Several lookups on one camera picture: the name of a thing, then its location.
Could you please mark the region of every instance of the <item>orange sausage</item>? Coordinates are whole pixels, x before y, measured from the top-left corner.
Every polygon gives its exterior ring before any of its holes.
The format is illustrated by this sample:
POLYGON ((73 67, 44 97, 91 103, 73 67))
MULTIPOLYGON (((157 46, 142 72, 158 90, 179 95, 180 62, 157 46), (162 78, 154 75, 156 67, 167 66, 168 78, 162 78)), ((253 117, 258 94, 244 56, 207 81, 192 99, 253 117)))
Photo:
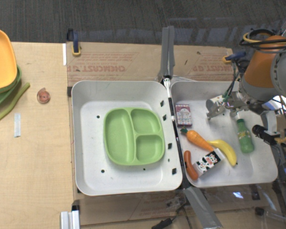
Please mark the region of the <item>orange sausage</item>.
POLYGON ((191 152, 186 150, 184 152, 184 161, 185 161, 185 167, 186 167, 186 172, 189 174, 190 178, 193 180, 198 179, 198 174, 194 170, 194 167, 192 166, 191 162, 191 152))

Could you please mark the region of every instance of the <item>yellow bowl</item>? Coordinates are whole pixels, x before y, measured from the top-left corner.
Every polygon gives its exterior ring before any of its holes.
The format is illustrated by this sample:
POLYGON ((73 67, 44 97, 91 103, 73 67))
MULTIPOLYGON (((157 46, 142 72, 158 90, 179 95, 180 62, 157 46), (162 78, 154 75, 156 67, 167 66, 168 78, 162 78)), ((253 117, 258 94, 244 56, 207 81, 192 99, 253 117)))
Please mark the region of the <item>yellow bowl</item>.
POLYGON ((17 64, 9 37, 0 30, 0 93, 11 89, 17 79, 17 64))

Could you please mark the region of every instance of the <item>green bowl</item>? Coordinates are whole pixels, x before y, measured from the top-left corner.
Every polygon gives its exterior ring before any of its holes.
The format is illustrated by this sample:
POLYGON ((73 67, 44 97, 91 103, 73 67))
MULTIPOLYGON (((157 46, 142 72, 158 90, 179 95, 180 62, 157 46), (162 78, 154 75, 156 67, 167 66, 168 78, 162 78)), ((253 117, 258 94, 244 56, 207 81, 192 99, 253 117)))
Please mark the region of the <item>green bowl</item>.
POLYGON ((14 86, 12 88, 10 88, 8 91, 0 93, 0 104, 14 91, 14 89, 17 87, 17 85, 19 84, 20 80, 21 80, 21 76, 22 76, 22 71, 20 69, 20 67, 17 65, 17 76, 16 76, 16 83, 14 84, 14 86))
POLYGON ((108 157, 119 165, 147 165, 164 154, 164 135, 157 114, 145 108, 116 108, 104 119, 108 157))

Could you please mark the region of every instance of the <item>toy banana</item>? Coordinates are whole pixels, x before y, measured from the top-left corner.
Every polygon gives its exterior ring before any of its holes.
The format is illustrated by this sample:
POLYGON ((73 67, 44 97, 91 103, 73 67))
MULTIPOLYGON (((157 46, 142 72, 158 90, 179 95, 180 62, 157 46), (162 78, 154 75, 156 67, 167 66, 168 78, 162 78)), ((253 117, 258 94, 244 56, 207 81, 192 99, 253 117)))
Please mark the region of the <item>toy banana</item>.
POLYGON ((210 145, 219 148, 225 156, 227 157, 228 161, 232 166, 236 165, 237 157, 234 149, 224 140, 217 139, 214 141, 207 141, 210 145))

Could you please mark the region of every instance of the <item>toy carrot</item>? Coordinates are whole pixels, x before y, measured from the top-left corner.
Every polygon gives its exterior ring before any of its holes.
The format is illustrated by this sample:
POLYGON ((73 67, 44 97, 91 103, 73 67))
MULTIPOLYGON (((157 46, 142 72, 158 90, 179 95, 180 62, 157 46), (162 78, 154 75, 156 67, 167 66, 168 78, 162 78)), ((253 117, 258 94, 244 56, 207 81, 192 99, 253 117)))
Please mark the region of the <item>toy carrot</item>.
POLYGON ((197 145, 198 147, 202 147, 202 148, 208 150, 209 152, 214 151, 213 147, 210 144, 208 144, 208 142, 206 140, 204 140, 199 135, 199 133, 197 133, 196 131, 194 131, 194 130, 189 130, 188 131, 185 127, 183 127, 181 129, 181 132, 186 134, 187 139, 191 143, 197 145))

